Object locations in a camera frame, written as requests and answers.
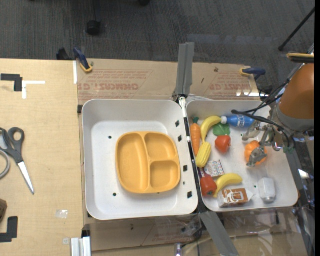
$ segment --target bottle cap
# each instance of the bottle cap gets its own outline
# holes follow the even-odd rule
[[[227,123],[227,117],[221,116],[221,124],[225,125]]]

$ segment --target scissors handle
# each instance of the scissors handle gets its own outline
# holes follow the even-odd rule
[[[0,132],[2,133],[4,142],[7,146],[7,148],[3,148],[0,146],[0,149],[2,149],[8,155],[12,156],[17,164],[23,162],[24,159],[22,158],[21,150],[22,150],[22,143],[25,139],[24,131],[20,128],[13,127],[9,130],[9,132],[3,128],[0,128]],[[14,138],[14,135],[16,132],[21,134],[21,138],[18,140]]]

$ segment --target blue clamp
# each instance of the blue clamp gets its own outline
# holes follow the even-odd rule
[[[92,66],[88,63],[86,56],[77,47],[74,47],[73,52],[75,58],[79,59],[80,67],[83,69],[83,71],[86,73],[90,73],[92,71]]]
[[[254,76],[255,80],[258,80],[260,76],[264,76],[266,74],[265,69],[258,68],[258,67],[251,67],[246,69],[241,68],[239,72],[242,76],[245,76],[245,77],[248,77],[249,75],[253,74],[255,75]]]

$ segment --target scissors blade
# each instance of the scissors blade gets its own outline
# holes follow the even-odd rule
[[[18,166],[22,172],[22,175],[24,177],[26,184],[28,185],[31,193],[34,195],[35,194],[34,187],[32,186],[31,179],[30,179],[29,173],[27,171],[27,167],[26,167],[25,162],[22,161],[22,162],[18,163]]]

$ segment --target orange divided plate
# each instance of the orange divided plate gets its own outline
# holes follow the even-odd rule
[[[132,193],[169,191],[179,184],[181,177],[176,144],[161,132],[122,135],[116,143],[115,163],[121,185]]]

